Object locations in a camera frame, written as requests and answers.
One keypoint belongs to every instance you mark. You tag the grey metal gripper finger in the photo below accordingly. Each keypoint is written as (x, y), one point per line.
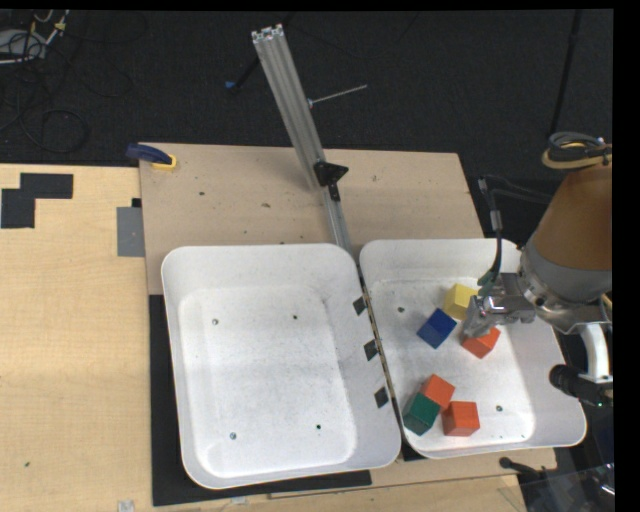
(472, 322)
(489, 322)

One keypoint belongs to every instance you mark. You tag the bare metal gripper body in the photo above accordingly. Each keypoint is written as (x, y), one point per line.
(515, 305)

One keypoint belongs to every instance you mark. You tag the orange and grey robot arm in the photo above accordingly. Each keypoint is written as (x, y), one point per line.
(575, 230)

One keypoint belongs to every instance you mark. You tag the orange cube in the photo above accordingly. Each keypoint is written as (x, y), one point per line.
(482, 346)
(438, 390)
(460, 419)

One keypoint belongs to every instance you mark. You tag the yellow cube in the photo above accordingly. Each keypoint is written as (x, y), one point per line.
(456, 300)

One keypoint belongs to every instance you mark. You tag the blue cube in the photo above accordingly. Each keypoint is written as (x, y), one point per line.
(436, 327)

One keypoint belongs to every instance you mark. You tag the white plastic tray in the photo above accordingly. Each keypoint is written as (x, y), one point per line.
(270, 370)
(475, 380)

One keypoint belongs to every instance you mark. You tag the green cube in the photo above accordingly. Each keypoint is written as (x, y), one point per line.
(420, 414)

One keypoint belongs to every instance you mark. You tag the pale wood board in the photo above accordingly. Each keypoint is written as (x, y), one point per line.
(240, 210)

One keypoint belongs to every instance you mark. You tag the black cylinder on white bracket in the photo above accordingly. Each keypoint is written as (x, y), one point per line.
(575, 382)

